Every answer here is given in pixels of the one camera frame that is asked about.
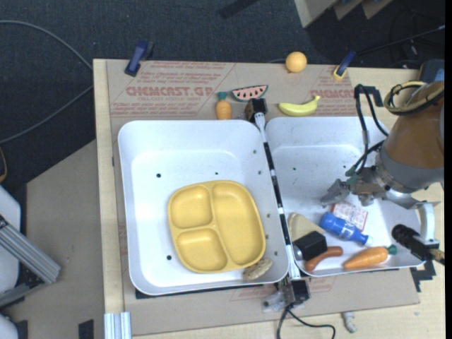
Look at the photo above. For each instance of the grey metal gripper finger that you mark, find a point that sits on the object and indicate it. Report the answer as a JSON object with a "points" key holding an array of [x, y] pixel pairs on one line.
{"points": [[367, 200], [333, 192]]}

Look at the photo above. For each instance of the thin black and white rod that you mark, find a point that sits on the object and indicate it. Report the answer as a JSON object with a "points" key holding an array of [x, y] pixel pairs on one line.
{"points": [[273, 178]]}

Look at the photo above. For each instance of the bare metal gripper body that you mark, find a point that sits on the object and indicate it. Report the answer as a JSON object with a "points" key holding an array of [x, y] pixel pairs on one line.
{"points": [[369, 185]]}

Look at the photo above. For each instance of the long orange carrot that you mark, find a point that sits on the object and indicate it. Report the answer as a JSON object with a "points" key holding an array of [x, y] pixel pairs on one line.
{"points": [[367, 258]]}

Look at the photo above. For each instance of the orange ball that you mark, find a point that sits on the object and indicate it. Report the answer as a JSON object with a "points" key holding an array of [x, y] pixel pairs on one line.
{"points": [[296, 61]]}

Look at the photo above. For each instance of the white packet with red print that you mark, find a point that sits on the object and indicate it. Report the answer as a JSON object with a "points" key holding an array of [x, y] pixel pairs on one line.
{"points": [[356, 214]]}

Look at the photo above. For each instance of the black cylinder on white bracket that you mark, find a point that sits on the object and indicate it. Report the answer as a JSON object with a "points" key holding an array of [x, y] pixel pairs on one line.
{"points": [[411, 240]]}

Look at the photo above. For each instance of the blue bottle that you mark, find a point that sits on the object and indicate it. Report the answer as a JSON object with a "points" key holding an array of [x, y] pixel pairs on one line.
{"points": [[339, 226]]}

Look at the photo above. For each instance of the brown cardboard board red print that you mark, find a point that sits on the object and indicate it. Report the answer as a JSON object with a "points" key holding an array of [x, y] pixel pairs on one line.
{"points": [[169, 94]]}

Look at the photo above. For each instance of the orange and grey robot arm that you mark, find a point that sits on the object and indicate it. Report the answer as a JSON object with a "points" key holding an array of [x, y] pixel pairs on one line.
{"points": [[416, 143]]}

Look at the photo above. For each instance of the watermelon slice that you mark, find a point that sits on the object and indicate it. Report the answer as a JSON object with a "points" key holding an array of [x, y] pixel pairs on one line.
{"points": [[249, 93]]}

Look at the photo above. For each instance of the orange-brown sausage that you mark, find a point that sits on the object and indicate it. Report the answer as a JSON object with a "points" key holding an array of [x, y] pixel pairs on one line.
{"points": [[319, 258]]}

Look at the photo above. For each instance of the yellow divided plate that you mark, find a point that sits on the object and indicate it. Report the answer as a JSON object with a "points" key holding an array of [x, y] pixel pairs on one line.
{"points": [[226, 224]]}

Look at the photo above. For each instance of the black cube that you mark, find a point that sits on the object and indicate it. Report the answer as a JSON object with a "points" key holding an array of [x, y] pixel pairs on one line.
{"points": [[310, 244]]}

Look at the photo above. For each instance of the white plastic tray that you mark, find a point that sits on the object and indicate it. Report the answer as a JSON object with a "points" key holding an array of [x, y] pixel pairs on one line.
{"points": [[183, 154], [310, 147]]}

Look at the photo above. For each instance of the beige biscuit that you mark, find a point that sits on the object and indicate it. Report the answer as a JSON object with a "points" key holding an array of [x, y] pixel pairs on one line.
{"points": [[257, 269]]}

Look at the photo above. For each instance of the yellow banana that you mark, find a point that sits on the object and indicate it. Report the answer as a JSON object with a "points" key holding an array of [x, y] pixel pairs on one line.
{"points": [[296, 108]]}

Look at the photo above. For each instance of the pale yellow cheese wedge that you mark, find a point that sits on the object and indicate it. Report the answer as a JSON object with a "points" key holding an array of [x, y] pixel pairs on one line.
{"points": [[302, 224]]}

